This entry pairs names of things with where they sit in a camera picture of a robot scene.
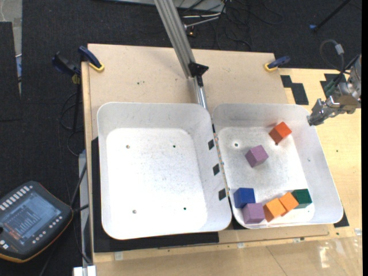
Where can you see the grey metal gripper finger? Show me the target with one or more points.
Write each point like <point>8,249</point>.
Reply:
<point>319,106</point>
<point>322,117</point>

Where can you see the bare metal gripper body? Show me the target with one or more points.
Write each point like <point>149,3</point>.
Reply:
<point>351,95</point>

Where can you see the orange cube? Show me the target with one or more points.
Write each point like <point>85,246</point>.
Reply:
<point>280,132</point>
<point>289,201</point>
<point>273,209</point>

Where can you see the white plastic tray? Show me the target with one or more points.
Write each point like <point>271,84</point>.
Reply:
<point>155,177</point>
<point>283,168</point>

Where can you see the purple cube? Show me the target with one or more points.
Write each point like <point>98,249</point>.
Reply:
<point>253,213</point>
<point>256,156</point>

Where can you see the green cube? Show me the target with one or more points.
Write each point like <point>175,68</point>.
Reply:
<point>302,197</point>

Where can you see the blue cube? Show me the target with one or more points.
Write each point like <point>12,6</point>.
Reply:
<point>243,197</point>

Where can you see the pale wooden board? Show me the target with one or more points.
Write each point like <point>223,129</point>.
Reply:
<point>138,76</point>

